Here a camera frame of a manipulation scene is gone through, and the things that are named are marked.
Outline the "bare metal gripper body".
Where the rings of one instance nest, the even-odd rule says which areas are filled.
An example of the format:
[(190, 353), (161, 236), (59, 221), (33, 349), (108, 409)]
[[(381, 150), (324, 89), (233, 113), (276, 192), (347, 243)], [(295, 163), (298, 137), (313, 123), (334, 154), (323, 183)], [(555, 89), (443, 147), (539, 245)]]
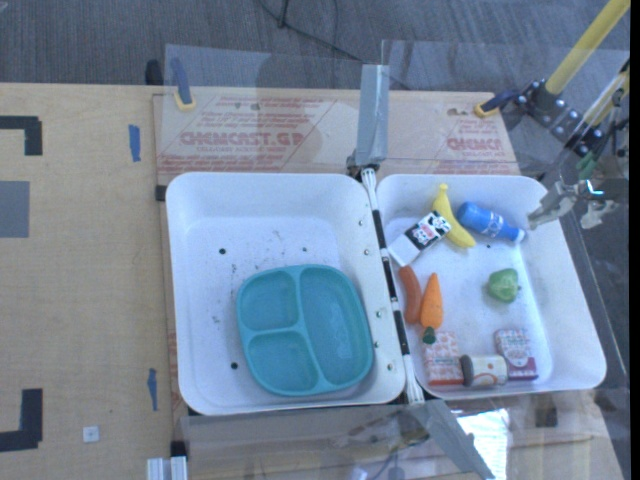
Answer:
[(581, 160), (561, 177), (560, 194), (571, 201), (626, 203), (628, 170), (615, 159)]

